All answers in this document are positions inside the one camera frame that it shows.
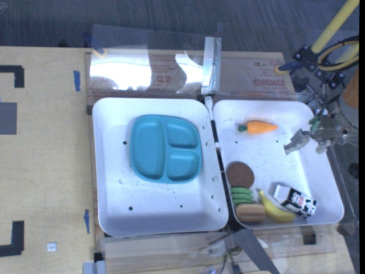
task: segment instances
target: wooden board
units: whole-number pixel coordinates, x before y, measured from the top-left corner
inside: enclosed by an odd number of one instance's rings
[[[0,232],[25,222],[25,249],[0,257],[0,273],[81,273],[93,260],[90,140],[85,49],[1,47],[2,65],[22,65],[25,88],[0,73],[2,102],[17,102],[16,135],[0,135]],[[74,70],[80,72],[76,92]],[[90,213],[90,233],[84,221]],[[57,242],[48,252],[47,243]]]

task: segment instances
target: blue divided plate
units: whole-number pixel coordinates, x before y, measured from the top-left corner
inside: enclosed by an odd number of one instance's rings
[[[150,182],[186,183],[201,169],[199,133],[192,123],[177,117],[137,118],[129,154],[135,174]]]

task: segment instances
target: floor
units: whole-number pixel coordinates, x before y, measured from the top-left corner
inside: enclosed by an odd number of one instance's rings
[[[311,45],[347,0],[0,0],[0,46],[84,47],[95,25],[222,37],[227,51],[282,52],[287,62]],[[328,45],[359,34],[359,7]],[[345,85],[355,67],[344,72]],[[319,89],[320,81],[299,70]],[[343,86],[332,92],[340,94]],[[359,181],[349,171],[358,147],[334,147],[346,214],[344,235],[359,273]]]

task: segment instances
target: toy carrot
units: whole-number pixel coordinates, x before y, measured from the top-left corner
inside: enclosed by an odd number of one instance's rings
[[[278,128],[278,126],[270,123],[260,122],[260,121],[250,121],[247,123],[246,126],[239,125],[238,130],[239,132],[247,131],[251,134],[258,134],[264,133],[269,131],[274,131]]]

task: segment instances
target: toy banana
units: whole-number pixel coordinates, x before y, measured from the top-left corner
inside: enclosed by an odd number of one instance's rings
[[[272,219],[276,220],[277,222],[280,223],[292,222],[297,217],[297,215],[294,213],[287,212],[276,207],[273,204],[273,202],[271,202],[271,200],[269,200],[265,196],[262,190],[259,190],[258,194],[261,197],[261,203],[265,207],[266,214],[269,215]]]

